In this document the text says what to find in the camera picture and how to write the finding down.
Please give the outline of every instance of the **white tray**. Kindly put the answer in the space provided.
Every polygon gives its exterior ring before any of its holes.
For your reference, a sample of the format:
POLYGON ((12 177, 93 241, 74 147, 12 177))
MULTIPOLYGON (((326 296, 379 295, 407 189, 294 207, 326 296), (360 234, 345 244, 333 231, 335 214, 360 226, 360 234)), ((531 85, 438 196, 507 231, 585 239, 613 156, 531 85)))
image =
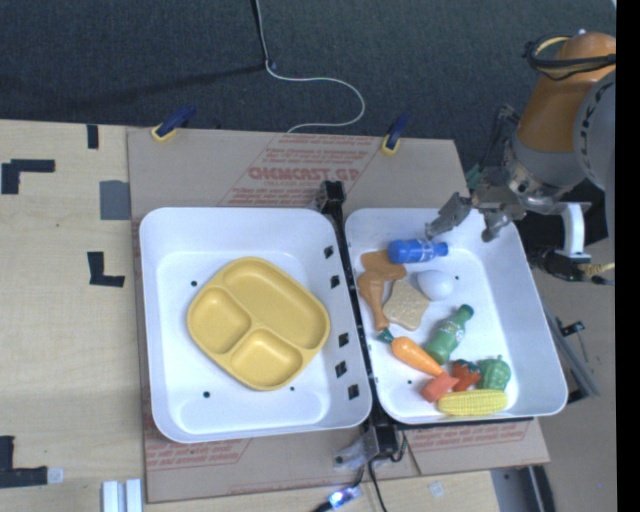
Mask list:
POLYGON ((347 428, 369 415, 371 390, 353 309, 335 232, 324 216, 288 208, 161 208, 143 219, 140 247, 152 412, 168 438, 192 443, 347 428), (331 319, 322 350, 274 391, 238 382, 187 330, 187 309, 200 287, 244 256, 284 270, 331 319))
MULTIPOLYGON (((386 249, 395 239, 424 238, 425 223, 434 220, 437 213, 435 209, 363 209, 352 213, 346 222, 346 236, 355 278, 364 271, 360 263, 363 253, 386 249)), ((416 331, 395 324, 391 324, 391 331, 424 343, 440 320, 458 306, 469 304, 475 314, 467 322, 467 334, 452 360, 477 361, 502 355, 512 369, 507 408, 491 418, 555 414, 566 403, 566 381, 517 229, 509 225, 500 231, 499 238, 485 243, 480 238, 484 227, 482 215, 473 210, 460 226, 436 238, 449 244, 447 256, 406 265, 406 279, 416 288, 416 273, 427 269, 456 276, 455 287, 446 299, 431 302, 416 331)), ((391 285, 385 286, 384 300, 391 285)), ((388 345, 377 341, 371 311, 360 296, 359 305, 377 394, 391 417, 406 424, 488 419, 445 416, 422 398, 419 391, 429 377, 398 361, 388 345)))

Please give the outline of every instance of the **white egg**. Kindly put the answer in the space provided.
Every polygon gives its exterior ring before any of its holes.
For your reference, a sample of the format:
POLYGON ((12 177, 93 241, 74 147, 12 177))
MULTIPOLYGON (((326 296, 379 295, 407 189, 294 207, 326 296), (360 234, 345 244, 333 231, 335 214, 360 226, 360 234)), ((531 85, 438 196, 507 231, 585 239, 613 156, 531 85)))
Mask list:
POLYGON ((416 278, 422 293, 431 300, 442 300, 453 291, 453 278, 440 270, 425 270, 416 278))

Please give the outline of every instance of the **green bottle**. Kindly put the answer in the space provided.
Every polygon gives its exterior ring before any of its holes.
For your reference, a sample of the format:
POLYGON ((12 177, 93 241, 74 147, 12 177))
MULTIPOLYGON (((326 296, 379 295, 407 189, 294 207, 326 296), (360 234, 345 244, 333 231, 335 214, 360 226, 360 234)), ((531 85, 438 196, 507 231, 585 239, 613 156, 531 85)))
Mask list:
POLYGON ((447 319, 436 331, 432 339, 424 346, 425 351, 438 364, 445 364, 449 361, 451 352, 460 344, 464 338, 464 324, 473 316, 473 308, 468 304, 463 304, 458 308, 455 315, 447 319))

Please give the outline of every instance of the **cardboard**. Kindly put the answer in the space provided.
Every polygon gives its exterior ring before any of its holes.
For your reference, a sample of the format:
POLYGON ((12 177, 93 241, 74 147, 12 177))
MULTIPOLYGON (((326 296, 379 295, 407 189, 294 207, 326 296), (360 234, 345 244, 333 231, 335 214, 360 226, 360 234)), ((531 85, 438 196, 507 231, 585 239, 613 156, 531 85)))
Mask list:
MULTIPOLYGON (((465 181, 452 141, 402 140, 394 156, 381 137, 178 130, 158 143, 128 129, 136 307, 148 502, 351 482, 333 454, 359 428, 179 444, 155 428, 149 406, 138 227, 164 206, 314 207, 324 180, 344 183, 345 217, 366 207, 440 208, 465 181)), ((537 420, 408 430, 411 456, 383 464, 381 479, 538 464, 548 453, 537 420)))

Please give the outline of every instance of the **wooden table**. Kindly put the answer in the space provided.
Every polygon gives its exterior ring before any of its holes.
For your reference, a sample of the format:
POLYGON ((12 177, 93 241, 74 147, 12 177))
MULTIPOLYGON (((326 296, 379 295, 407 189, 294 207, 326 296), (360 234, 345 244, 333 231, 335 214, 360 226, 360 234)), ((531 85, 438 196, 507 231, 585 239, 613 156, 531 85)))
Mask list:
MULTIPOLYGON (((126 129, 0 121, 0 162, 53 159, 0 195, 0 435, 14 466, 61 467, 64 481, 0 489, 0 510, 100 510, 101 483, 144 477, 131 223, 100 218, 99 184, 128 181, 126 129), (87 253, 124 286, 89 285, 87 253)), ((381 510, 373 486, 349 510, 381 510)), ((145 510, 313 510, 335 488, 145 505, 145 510)), ((387 509, 498 511, 488 471, 381 483, 387 509), (444 494, 429 485, 439 482, 444 494)))

